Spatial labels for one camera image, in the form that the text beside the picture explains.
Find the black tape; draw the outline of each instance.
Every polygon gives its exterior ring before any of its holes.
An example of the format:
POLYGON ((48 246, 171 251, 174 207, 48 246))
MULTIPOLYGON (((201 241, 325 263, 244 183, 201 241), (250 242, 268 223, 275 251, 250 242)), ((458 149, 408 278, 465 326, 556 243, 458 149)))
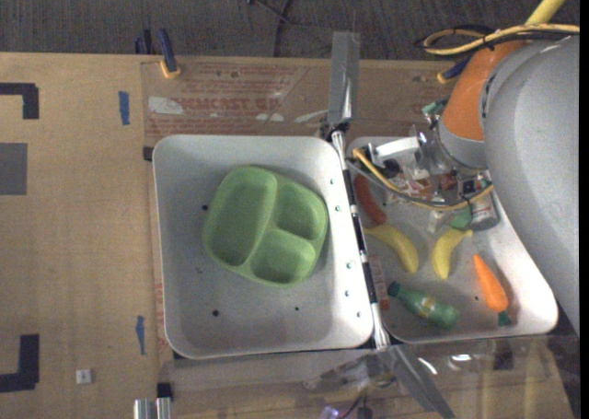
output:
POLYGON ((39 89, 35 84, 0 83, 0 95, 22 95, 22 119, 39 119, 39 89))
POLYGON ((376 297, 376 289, 375 289, 375 282, 372 279, 372 270, 370 268, 370 263, 363 262, 362 268, 364 269, 364 279, 366 280, 366 289, 368 290, 368 299, 370 299, 370 303, 378 303, 378 298, 376 297))
POLYGON ((356 242, 358 243, 358 250, 360 252, 366 252, 366 242, 362 235, 362 223, 360 222, 360 217, 358 213, 352 213, 352 223, 353 229, 356 233, 356 242))
POLYGON ((151 162, 154 159, 154 148, 144 145, 144 160, 151 162))
POLYGON ((353 185, 352 185, 352 175, 350 174, 349 170, 344 170, 343 172, 343 181, 346 185, 346 192, 348 193, 348 200, 350 200, 350 205, 356 204, 356 196, 353 192, 353 185))
POLYGON ((170 383, 157 383, 157 397, 169 398, 171 401, 174 401, 172 385, 170 383))
POLYGON ((35 389, 40 379, 39 350, 38 334, 20 336, 18 372, 0 375, 0 393, 35 389))
POLYGON ((0 195, 27 194, 27 143, 0 143, 0 195))

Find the wooden board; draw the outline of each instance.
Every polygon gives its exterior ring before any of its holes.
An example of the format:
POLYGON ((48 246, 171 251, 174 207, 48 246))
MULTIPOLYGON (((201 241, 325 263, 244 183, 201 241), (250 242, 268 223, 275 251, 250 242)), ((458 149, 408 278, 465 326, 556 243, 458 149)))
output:
MULTIPOLYGON (((155 68, 157 60, 0 54, 0 82, 34 83, 40 91, 38 120, 22 119, 20 97, 0 96, 0 142, 28 144, 27 194, 0 196, 0 374, 17 370, 19 335, 40 335, 40 382, 35 390, 0 394, 0 417, 131 417, 134 399, 156 396, 160 366, 171 351, 159 310, 151 164, 143 159, 142 64, 155 68), (130 99, 129 125, 122 124, 120 91, 130 99), (145 355, 138 316, 144 317, 145 355), (93 382, 76 385, 77 369, 91 369, 93 382)), ((277 111, 285 119, 269 119, 268 134, 313 134, 316 118, 299 120, 298 130, 293 119, 327 108, 329 61, 186 63, 302 67, 303 78, 277 111)), ((386 134, 406 131, 422 105, 447 93, 434 80, 440 68, 362 62, 360 118, 384 117, 386 134), (387 127, 392 122, 396 129, 387 127)), ((239 416, 260 417, 249 411, 239 416)))

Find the toy banana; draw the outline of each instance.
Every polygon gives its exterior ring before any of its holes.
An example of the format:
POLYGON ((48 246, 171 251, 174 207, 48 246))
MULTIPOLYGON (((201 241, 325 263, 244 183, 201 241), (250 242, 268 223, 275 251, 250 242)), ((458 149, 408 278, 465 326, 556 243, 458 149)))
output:
POLYGON ((460 231, 450 228, 435 241, 432 251, 433 271, 443 280, 450 274, 450 258, 452 257, 452 252, 466 236, 472 237, 472 229, 460 231))
POLYGON ((417 272, 420 266, 417 249, 415 249, 411 239, 401 231, 388 224, 381 224, 376 227, 365 227, 364 233, 377 238, 394 250, 407 272, 410 274, 417 272))

